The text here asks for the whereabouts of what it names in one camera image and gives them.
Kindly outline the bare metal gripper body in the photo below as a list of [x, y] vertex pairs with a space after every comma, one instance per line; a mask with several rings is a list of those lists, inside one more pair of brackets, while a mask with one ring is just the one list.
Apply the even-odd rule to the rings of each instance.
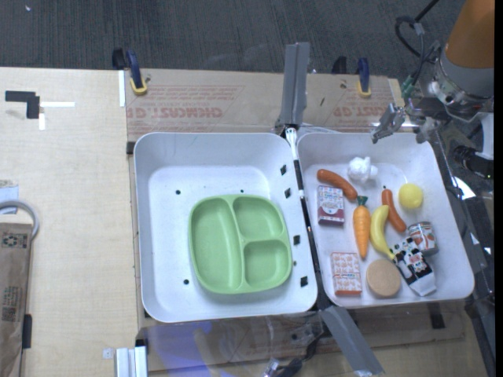
[[451, 119], [470, 123], [492, 116], [492, 99], [477, 97], [459, 89], [455, 84], [438, 77], [408, 78], [403, 83], [405, 112], [416, 126], [420, 118], [431, 117], [437, 127]]

